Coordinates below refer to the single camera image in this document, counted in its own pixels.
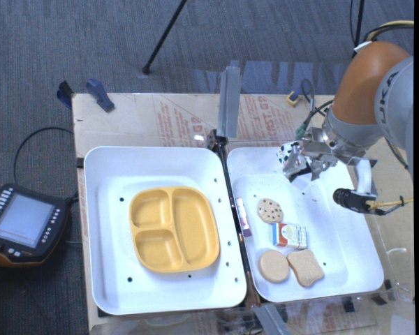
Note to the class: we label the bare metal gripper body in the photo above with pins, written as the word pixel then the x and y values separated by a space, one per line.
pixel 323 147

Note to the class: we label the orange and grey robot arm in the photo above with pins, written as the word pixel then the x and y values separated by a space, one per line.
pixel 366 82

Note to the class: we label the tan chocolate chip biscuit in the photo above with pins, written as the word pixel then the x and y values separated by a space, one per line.
pixel 270 210

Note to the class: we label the round tan bread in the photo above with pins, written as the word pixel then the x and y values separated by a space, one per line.
pixel 273 266

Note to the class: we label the white plastic tray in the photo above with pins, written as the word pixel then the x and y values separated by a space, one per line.
pixel 338 243
pixel 160 291

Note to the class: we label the black cylinder on white bracket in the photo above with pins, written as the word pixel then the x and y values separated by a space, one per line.
pixel 351 198

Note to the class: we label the thin black and white rod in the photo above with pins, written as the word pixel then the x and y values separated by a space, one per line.
pixel 234 201

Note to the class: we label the tan toast slice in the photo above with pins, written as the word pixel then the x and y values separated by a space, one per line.
pixel 305 267

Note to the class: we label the brown cardboard board, red print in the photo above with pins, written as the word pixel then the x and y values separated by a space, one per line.
pixel 132 124

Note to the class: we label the orange and white juice carton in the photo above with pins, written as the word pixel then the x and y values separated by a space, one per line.
pixel 289 236

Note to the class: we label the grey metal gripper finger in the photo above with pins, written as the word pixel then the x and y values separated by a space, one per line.
pixel 319 167
pixel 292 162

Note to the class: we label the black tripod leg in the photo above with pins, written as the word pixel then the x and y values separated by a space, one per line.
pixel 169 26
pixel 359 16

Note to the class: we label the yellow divided plate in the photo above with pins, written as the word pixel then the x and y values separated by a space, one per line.
pixel 192 222

